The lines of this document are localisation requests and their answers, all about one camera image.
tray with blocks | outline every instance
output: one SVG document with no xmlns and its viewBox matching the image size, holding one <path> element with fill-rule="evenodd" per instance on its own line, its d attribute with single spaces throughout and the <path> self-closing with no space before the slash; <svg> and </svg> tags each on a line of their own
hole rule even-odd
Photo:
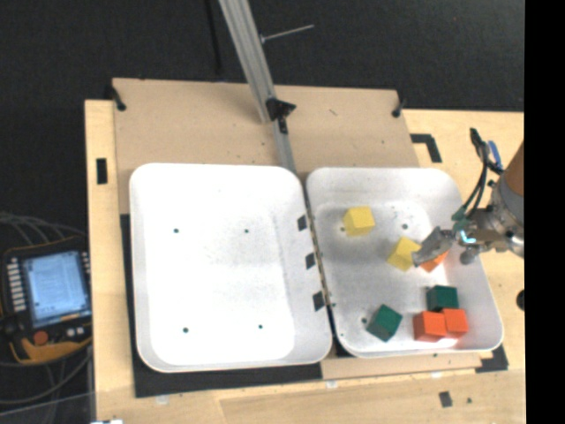
<svg viewBox="0 0 565 424">
<path fill-rule="evenodd" d="M 480 259 L 463 248 L 415 267 L 411 253 L 462 205 L 426 168 L 322 168 L 306 180 L 335 332 L 359 358 L 489 351 L 503 327 Z"/>
</svg>

empty white tray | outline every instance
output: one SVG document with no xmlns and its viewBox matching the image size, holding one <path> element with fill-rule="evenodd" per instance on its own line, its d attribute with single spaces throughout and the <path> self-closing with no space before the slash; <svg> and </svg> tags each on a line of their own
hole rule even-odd
<svg viewBox="0 0 565 424">
<path fill-rule="evenodd" d="M 298 178 L 150 163 L 130 180 L 139 355 L 161 372 L 309 364 L 332 334 Z"/>
<path fill-rule="evenodd" d="M 432 168 L 322 168 L 308 177 L 306 190 L 337 337 L 348 352 L 375 358 L 488 351 L 501 343 L 502 323 L 480 259 L 463 265 L 463 249 L 454 246 L 432 273 L 416 267 L 404 272 L 387 262 L 401 236 L 421 243 L 435 226 L 452 227 L 451 216 L 462 200 L 446 173 Z M 356 206 L 369 206 L 376 226 L 368 235 L 349 237 L 342 218 Z M 419 342 L 412 316 L 426 310 L 426 289 L 436 284 L 457 288 L 470 330 L 458 340 Z M 403 316 L 387 342 L 365 330 L 383 304 Z"/>
</svg>

black mat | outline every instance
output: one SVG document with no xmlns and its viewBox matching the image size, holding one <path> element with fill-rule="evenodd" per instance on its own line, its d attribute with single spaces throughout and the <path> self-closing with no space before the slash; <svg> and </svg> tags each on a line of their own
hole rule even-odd
<svg viewBox="0 0 565 424">
<path fill-rule="evenodd" d="M 133 377 L 135 395 L 138 398 L 175 394 L 197 390 L 220 390 L 250 386 L 266 386 L 281 383 L 303 382 L 321 379 L 320 363 L 292 367 L 263 367 L 233 369 L 198 373 L 164 374 L 147 366 L 135 344 L 135 315 L 133 312 L 133 287 L 131 263 L 130 216 L 121 215 L 122 241 L 124 246 L 125 285 L 132 341 Z"/>
</svg>

